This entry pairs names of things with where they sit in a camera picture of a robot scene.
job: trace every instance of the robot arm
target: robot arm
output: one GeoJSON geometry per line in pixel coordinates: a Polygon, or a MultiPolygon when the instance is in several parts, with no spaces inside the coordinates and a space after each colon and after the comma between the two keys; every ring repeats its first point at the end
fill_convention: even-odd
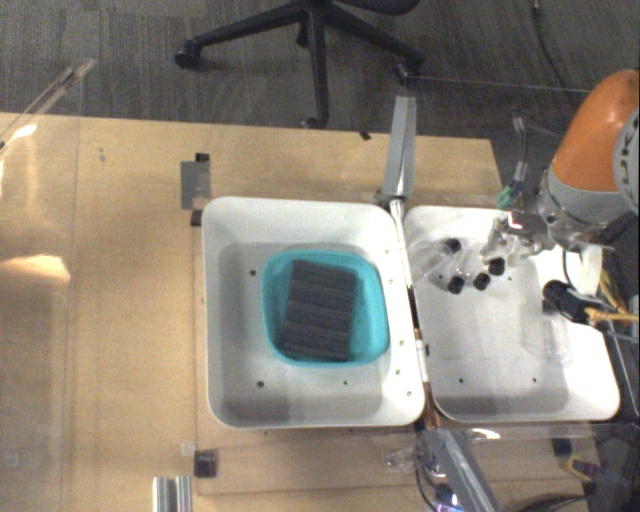
{"type": "Polygon", "coordinates": [[[591,92],[537,192],[514,198],[485,252],[500,251],[496,240],[511,248],[508,261],[514,264],[556,244],[582,252],[598,244],[613,221],[629,211],[638,214],[638,91],[638,71],[624,70],[591,92]]]}

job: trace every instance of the blue bowl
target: blue bowl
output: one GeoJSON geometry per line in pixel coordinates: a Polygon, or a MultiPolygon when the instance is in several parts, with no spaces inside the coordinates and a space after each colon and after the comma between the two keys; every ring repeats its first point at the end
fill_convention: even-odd
{"type": "Polygon", "coordinates": [[[275,355],[287,363],[316,368],[358,366],[375,361],[389,345],[389,325],[380,276],[373,265],[361,256],[349,252],[314,249],[281,252],[265,263],[262,269],[261,292],[267,342],[275,355]],[[294,260],[328,265],[356,275],[347,361],[292,359],[278,349],[294,260]]]}

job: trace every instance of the gray carpet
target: gray carpet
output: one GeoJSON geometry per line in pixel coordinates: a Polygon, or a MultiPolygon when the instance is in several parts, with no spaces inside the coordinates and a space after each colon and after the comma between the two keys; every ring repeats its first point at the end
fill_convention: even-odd
{"type": "MultiPolygon", "coordinates": [[[[283,3],[0,0],[0,110],[24,109],[66,64],[92,57],[97,66],[86,80],[85,115],[298,126],[314,115],[315,103],[307,52],[293,43],[295,27],[208,48],[199,72],[173,62],[183,38],[283,3]]],[[[539,35],[551,63],[532,5],[423,0],[400,18],[353,12],[427,56],[423,74],[438,80],[415,87],[419,132],[491,138],[507,179],[517,155],[509,108],[564,128],[584,98],[529,86],[589,90],[639,60],[636,0],[541,0],[539,35]]],[[[392,73],[395,58],[334,31],[327,44],[329,128],[388,131],[394,96],[404,91],[392,73]]],[[[534,140],[533,167],[548,161],[555,144],[534,140]]]]}

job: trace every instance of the office chair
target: office chair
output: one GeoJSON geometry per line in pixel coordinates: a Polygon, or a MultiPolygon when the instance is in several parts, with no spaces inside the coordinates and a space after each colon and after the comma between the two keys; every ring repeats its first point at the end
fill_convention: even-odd
{"type": "MultiPolygon", "coordinates": [[[[411,11],[420,0],[338,0],[341,3],[369,11],[399,16],[411,11]]],[[[259,34],[287,25],[300,24],[296,43],[309,49],[315,85],[318,116],[303,121],[306,128],[324,128],[329,120],[329,89],[327,85],[327,56],[325,25],[352,34],[396,55],[404,62],[394,70],[403,85],[419,74],[423,55],[394,37],[334,5],[333,0],[291,0],[287,5],[258,14],[232,25],[200,34],[184,41],[175,61],[182,68],[197,68],[200,53],[206,46],[259,34]]]]}

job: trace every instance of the yellow cable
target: yellow cable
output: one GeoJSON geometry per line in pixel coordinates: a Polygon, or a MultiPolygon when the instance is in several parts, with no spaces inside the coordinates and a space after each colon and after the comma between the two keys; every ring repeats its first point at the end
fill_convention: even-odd
{"type": "Polygon", "coordinates": [[[640,323],[638,321],[638,315],[632,315],[630,313],[605,313],[595,308],[585,308],[584,312],[589,316],[589,320],[594,323],[606,320],[627,320],[629,322],[640,323]]]}
{"type": "Polygon", "coordinates": [[[604,293],[607,301],[609,301],[609,304],[611,304],[611,306],[616,311],[618,311],[619,313],[629,313],[629,310],[627,309],[625,304],[614,297],[613,292],[610,288],[611,284],[612,281],[609,272],[603,269],[600,273],[600,289],[602,290],[602,293],[604,293]]]}

